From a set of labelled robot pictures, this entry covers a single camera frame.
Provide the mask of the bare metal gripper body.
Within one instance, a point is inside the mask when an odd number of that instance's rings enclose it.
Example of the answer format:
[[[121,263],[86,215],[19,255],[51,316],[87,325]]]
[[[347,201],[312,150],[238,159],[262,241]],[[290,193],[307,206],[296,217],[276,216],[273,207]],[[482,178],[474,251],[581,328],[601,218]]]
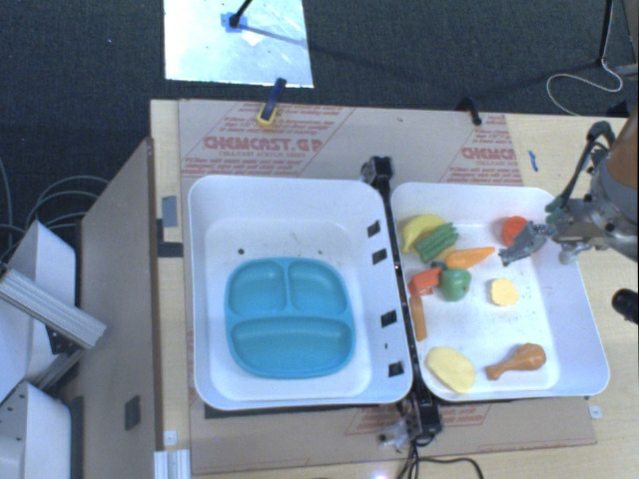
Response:
[[[638,252],[637,197],[610,199],[558,196],[550,203],[553,239],[574,253],[582,249],[614,249],[619,253]]]

